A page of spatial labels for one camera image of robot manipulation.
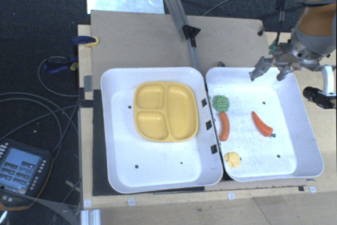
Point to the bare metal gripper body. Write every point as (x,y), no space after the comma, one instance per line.
(292,56)

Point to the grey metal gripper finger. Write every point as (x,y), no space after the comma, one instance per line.
(259,69)
(284,72)

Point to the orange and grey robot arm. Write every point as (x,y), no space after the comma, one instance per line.
(317,18)

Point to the orange carrot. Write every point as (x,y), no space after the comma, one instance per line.
(261,124)

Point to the orange sausage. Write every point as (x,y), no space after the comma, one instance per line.
(224,126)

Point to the white plastic tray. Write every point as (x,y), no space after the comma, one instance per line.
(287,166)
(158,163)

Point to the yellow bread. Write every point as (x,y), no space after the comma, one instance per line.
(232,159)

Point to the yellow divided plate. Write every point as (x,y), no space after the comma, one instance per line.
(166,111)

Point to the brown cardboard board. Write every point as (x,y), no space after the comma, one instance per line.
(147,42)

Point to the black cylinder on white bracket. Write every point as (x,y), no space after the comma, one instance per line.
(319,92)

